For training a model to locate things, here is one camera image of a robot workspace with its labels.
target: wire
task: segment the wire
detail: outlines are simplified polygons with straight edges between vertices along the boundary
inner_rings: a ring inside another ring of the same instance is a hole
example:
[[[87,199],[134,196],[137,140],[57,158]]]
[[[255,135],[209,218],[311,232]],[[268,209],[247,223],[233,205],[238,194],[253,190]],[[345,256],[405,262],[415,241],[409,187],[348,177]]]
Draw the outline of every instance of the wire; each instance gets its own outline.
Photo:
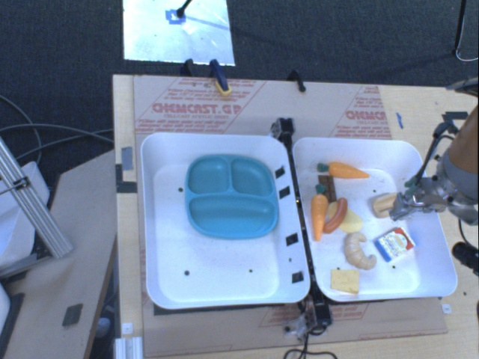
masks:
[[[458,220],[458,224],[459,224],[459,232],[461,233],[461,236],[464,239],[464,242],[466,243],[466,245],[468,245],[472,248],[475,248],[477,250],[478,248],[476,248],[470,241],[468,241],[466,236],[464,235],[463,223],[460,219]]]
[[[6,132],[7,130],[13,130],[13,129],[21,129],[21,128],[51,128],[51,129],[62,129],[62,130],[67,130],[70,132],[77,132],[81,133],[83,135],[89,135],[91,137],[97,138],[99,140],[109,142],[113,144],[113,140],[107,137],[103,137],[102,135],[98,135],[95,132],[87,132],[86,130],[81,130],[77,128],[72,128],[70,126],[64,126],[64,125],[53,125],[50,123],[24,123],[21,125],[12,125],[12,126],[7,126],[6,128],[0,129],[0,132]]]
[[[284,353],[284,357],[283,359],[287,359],[287,357],[294,353],[294,352],[298,352],[300,353],[301,355],[298,356],[297,359],[306,359],[306,355],[313,355],[313,356],[320,356],[320,355],[329,355],[331,356],[332,358],[334,359],[338,359],[338,357],[333,354],[332,352],[329,352],[329,351],[321,351],[321,352],[311,352],[311,351],[308,351],[308,341],[309,341],[309,335],[306,335],[306,338],[305,338],[305,344],[301,349],[290,349],[290,350],[287,350],[285,353]]]
[[[98,135],[100,133],[108,133],[108,132],[113,132],[113,129],[104,129],[104,130],[98,130],[96,132],[92,132],[92,134],[95,134],[95,135]],[[79,139],[79,138],[83,138],[83,137],[88,137],[89,135],[74,135],[73,137],[69,137],[69,138],[62,138],[61,140],[57,140],[57,141],[53,141],[53,142],[50,142],[48,144],[44,144],[42,145],[41,147],[36,147],[35,149],[32,149],[32,150],[29,150],[28,152],[26,153],[23,153],[22,155],[20,156],[17,156],[15,157],[16,159],[22,159],[32,153],[36,153],[38,152],[39,150],[43,150],[43,149],[46,149],[47,147],[53,147],[55,145],[59,145],[59,144],[63,144],[65,142],[68,142],[68,141],[73,141],[73,140],[76,140],[76,139]]]
[[[477,61],[478,58],[461,58],[461,56],[460,56],[459,48],[461,47],[461,41],[463,40],[463,31],[464,31],[464,18],[463,18],[463,22],[461,24],[461,33],[460,33],[460,36],[459,36],[459,42],[457,43],[456,58],[459,61],[462,61],[462,62],[465,62],[465,63],[469,63],[469,62],[472,62],[472,61]]]
[[[431,145],[429,146],[429,150],[427,151],[426,158],[424,159],[424,162],[423,162],[421,168],[419,169],[419,171],[415,175],[415,178],[416,178],[415,184],[416,185],[419,184],[419,182],[421,181],[421,178],[422,178],[424,172],[426,171],[427,164],[431,160],[431,157],[433,156],[433,154],[434,154],[436,148],[438,147],[439,143],[444,138],[447,138],[448,140],[452,140],[452,141],[454,140],[454,137],[451,137],[450,135],[441,135],[440,137],[433,139],[433,141],[431,142]]]
[[[112,301],[117,301],[117,296],[118,296],[118,289],[116,289],[113,294],[110,295],[108,299],[103,301],[103,306],[102,306],[102,311],[100,315],[105,311],[105,309],[110,305]]]
[[[16,111],[18,111],[23,116],[23,118],[25,118],[27,120],[28,123],[33,124],[33,121],[31,120],[31,118],[18,105],[13,103],[13,101],[9,100],[5,96],[2,96],[1,94],[0,94],[0,100],[3,101],[4,103],[8,104],[9,106],[11,106]],[[37,138],[38,147],[41,147],[42,146],[42,140],[40,138],[40,134],[38,133],[38,130],[36,128],[33,128],[33,131],[34,131],[35,137]],[[37,157],[37,165],[40,164],[41,159],[42,159],[42,153],[39,152],[38,157]]]

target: dark carpet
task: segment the dark carpet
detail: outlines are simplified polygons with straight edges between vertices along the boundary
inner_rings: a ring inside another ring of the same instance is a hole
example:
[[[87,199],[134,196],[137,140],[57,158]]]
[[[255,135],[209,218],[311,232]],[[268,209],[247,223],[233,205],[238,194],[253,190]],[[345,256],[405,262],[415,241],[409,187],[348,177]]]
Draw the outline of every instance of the dark carpet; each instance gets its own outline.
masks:
[[[227,1],[237,64],[225,68],[231,78],[286,79],[296,69],[305,81],[445,86],[478,75],[477,61],[452,53],[461,0]],[[478,0],[468,2],[461,49],[475,58]],[[112,75],[179,72],[179,64],[123,59],[122,0],[0,0],[0,94],[35,123],[112,128]],[[0,129],[24,122],[0,102]],[[44,143],[72,135],[40,134]],[[0,135],[16,156],[36,147],[31,129]],[[53,186],[62,172],[111,148],[72,141],[44,150],[40,168]]]

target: aluminum rail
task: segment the aluminum rail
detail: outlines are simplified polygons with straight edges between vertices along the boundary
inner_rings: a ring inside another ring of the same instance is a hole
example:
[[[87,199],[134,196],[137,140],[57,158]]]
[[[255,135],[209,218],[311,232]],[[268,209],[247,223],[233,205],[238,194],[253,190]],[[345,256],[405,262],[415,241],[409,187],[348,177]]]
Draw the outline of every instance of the aluminum rail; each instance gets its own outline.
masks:
[[[0,179],[7,186],[20,208],[27,215],[54,258],[62,258],[73,250],[70,241],[62,234],[34,187],[22,172],[7,145],[0,137]]]

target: blue plastic plate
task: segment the blue plastic plate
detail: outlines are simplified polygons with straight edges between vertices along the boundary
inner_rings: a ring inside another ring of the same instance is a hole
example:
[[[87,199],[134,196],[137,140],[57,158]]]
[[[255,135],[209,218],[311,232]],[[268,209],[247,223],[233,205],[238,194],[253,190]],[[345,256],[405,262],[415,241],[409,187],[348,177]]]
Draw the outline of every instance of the blue plastic plate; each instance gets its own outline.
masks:
[[[275,182],[256,159],[200,157],[189,166],[185,187],[188,219],[208,236],[257,238],[269,233],[278,221]]]

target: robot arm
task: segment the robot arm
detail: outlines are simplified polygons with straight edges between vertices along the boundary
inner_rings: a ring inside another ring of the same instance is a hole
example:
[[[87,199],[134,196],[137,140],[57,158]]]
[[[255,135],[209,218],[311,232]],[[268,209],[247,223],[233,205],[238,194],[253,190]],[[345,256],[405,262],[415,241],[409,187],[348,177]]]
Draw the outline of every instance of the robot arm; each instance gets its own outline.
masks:
[[[478,80],[469,84],[471,86],[472,89],[467,93],[477,96]],[[422,177],[428,160],[444,137],[441,134],[454,128],[451,121],[445,121],[436,128],[423,168],[408,182],[409,188],[397,194],[389,212],[393,220],[405,218],[414,212],[442,212],[448,209],[467,224],[478,224],[478,211],[475,209],[478,204],[477,106],[457,132],[448,150],[438,158],[436,174],[431,178]]]

